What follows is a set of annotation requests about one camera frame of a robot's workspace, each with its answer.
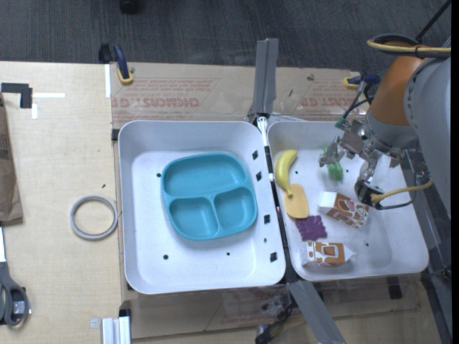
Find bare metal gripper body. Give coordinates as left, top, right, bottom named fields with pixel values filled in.
left=339, top=119, right=382, bottom=168

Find green toy broccoli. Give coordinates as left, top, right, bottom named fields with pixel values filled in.
left=322, top=147, right=344, bottom=182

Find yellow banana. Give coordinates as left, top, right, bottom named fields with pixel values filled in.
left=274, top=149, right=299, bottom=197

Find white and brown carton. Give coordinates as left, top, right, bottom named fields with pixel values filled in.
left=316, top=191, right=370, bottom=229
left=299, top=240, right=358, bottom=268

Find yellow oval biscuit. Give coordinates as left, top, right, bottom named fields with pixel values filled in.
left=283, top=183, right=311, bottom=220

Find white plastic tray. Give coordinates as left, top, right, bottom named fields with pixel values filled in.
left=117, top=120, right=287, bottom=295
left=267, top=120, right=430, bottom=282

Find blue divided plate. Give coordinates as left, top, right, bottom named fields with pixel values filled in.
left=160, top=151, right=259, bottom=242

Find brown cardboard board, red print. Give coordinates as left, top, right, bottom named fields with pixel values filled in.
left=109, top=62, right=422, bottom=340

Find black caster wheel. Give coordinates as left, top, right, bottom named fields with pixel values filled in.
left=118, top=0, right=141, bottom=15

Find grey tape roll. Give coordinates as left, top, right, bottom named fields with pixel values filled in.
left=70, top=194, right=118, bottom=241

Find brown paper bag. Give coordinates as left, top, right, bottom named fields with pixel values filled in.
left=0, top=93, right=24, bottom=226

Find black cylinder on white bracket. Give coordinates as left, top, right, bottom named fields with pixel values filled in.
left=354, top=154, right=392, bottom=207

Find grey-handled scissors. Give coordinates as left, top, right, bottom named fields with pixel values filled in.
left=0, top=224, right=32, bottom=328

